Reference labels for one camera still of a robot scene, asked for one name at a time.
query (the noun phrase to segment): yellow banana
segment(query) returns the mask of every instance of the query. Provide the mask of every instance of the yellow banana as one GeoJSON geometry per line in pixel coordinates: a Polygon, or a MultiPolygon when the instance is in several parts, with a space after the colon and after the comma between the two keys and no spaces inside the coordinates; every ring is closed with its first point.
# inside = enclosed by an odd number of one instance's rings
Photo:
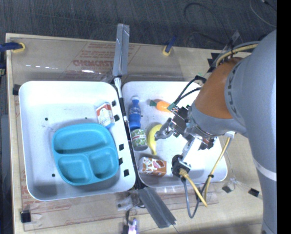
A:
{"type": "Polygon", "coordinates": [[[149,148],[152,150],[153,154],[156,155],[156,141],[155,141],[155,133],[160,130],[162,124],[155,125],[151,128],[149,134],[147,135],[147,144],[149,148]]]}

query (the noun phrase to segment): white band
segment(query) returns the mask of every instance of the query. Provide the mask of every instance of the white band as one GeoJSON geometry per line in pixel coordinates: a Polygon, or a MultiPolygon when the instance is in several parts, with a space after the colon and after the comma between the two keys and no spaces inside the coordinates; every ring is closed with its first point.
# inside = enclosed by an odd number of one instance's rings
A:
{"type": "Polygon", "coordinates": [[[269,171],[268,169],[263,167],[260,163],[258,163],[254,158],[253,161],[257,170],[259,170],[262,173],[262,175],[266,176],[267,178],[270,178],[273,181],[277,181],[277,173],[269,171]]]}

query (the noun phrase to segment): blue divided dish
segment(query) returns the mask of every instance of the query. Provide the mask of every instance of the blue divided dish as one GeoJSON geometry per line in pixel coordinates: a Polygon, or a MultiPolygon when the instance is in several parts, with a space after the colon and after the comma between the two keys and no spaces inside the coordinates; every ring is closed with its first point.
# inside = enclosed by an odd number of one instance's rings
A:
{"type": "Polygon", "coordinates": [[[71,185],[88,185],[113,177],[119,169],[111,133],[97,123],[60,128],[52,138],[57,169],[71,185]]]}

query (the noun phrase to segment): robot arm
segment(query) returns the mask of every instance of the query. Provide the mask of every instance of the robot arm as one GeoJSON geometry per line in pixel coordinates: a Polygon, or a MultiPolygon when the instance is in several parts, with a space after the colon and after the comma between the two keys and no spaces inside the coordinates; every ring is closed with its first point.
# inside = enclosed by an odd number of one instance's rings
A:
{"type": "Polygon", "coordinates": [[[228,131],[249,139],[263,194],[262,233],[276,234],[276,31],[250,56],[219,65],[183,111],[180,133],[189,141],[198,137],[207,146],[228,131]]]}

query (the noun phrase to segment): water bottle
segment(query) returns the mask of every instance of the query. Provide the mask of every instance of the water bottle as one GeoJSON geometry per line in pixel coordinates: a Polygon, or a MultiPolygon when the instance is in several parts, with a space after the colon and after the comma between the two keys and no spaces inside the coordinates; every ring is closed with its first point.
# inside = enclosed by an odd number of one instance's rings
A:
{"type": "Polygon", "coordinates": [[[141,120],[141,109],[139,106],[139,98],[137,96],[133,96],[132,104],[129,108],[128,114],[129,128],[131,131],[141,127],[140,120],[141,120]]]}

